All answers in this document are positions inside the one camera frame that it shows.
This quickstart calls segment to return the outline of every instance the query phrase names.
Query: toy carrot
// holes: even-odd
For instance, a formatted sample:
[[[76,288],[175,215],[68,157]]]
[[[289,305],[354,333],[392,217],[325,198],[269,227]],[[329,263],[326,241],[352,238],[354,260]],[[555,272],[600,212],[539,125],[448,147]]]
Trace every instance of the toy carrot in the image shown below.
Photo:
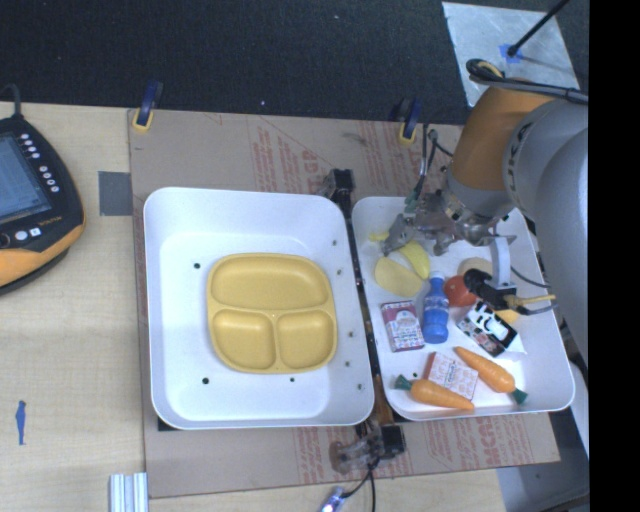
[[[516,381],[507,370],[493,361],[471,352],[464,347],[455,347],[456,354],[467,365],[478,372],[478,377],[497,393],[511,393],[518,404],[523,403],[527,393],[516,388]]]
[[[404,376],[399,375],[394,387],[396,389],[406,389],[415,400],[423,404],[451,407],[453,409],[474,408],[471,400],[427,379],[417,379],[411,382]]]

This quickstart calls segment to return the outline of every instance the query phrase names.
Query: yellow plate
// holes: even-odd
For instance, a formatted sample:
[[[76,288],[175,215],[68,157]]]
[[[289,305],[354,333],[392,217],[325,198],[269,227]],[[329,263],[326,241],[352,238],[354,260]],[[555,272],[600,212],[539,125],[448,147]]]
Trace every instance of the yellow plate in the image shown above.
[[[207,279],[211,342],[236,370],[292,373],[328,363],[338,338],[327,276],[313,261],[275,253],[220,259]]]

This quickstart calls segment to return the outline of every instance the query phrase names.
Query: brown cardboard sheet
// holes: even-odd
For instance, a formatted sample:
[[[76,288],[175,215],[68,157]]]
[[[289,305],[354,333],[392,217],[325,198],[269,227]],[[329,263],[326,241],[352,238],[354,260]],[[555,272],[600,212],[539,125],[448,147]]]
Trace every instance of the brown cardboard sheet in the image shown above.
[[[144,439],[152,498],[351,481],[329,461],[335,441],[357,439],[353,427],[178,431],[159,428],[150,396],[143,206],[167,186],[315,193],[333,168],[351,169],[354,204],[366,196],[405,196],[417,181],[422,133],[409,147],[390,122],[267,117],[156,110],[151,128],[131,128],[138,323]],[[453,150],[460,127],[437,125]],[[425,187],[436,190],[448,157],[437,152]],[[467,471],[559,460],[546,413],[402,423],[407,450],[376,476]]]

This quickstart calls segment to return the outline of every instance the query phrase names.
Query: wooden table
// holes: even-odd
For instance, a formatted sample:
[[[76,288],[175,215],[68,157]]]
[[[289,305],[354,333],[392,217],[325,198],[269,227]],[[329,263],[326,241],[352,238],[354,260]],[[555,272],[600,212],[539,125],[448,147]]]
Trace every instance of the wooden table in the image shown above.
[[[101,216],[98,199],[100,171],[130,170],[127,109],[22,110],[67,164],[87,227],[50,272],[0,296],[0,509],[104,512],[109,476],[145,471],[132,219]],[[0,118],[12,113],[0,103]],[[332,488],[154,499],[149,510],[311,512]],[[371,501],[367,484],[343,511],[368,511]],[[378,479],[376,501],[378,511],[505,510],[495,470]]]

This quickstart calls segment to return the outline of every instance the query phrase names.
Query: water bottle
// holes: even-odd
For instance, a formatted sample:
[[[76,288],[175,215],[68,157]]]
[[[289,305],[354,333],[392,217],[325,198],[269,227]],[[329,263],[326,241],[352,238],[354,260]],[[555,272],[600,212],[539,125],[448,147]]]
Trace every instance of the water bottle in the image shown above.
[[[444,343],[449,337],[449,299],[444,293],[444,274],[434,270],[429,274],[431,289],[424,298],[422,336],[427,343]]]

